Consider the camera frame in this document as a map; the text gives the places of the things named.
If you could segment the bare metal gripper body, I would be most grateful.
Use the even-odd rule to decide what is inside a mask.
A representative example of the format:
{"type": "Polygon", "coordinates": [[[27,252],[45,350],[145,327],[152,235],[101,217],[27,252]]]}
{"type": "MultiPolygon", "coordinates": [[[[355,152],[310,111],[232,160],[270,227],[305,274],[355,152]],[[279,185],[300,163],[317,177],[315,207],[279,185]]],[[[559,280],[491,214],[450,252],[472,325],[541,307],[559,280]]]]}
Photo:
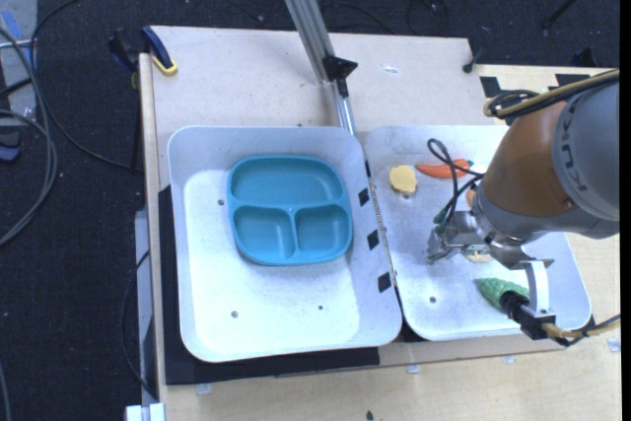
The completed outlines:
{"type": "Polygon", "coordinates": [[[455,211],[434,230],[442,246],[461,246],[463,255],[489,255],[509,269],[520,268],[524,261],[522,241],[500,233],[485,217],[472,211],[455,211]]]}

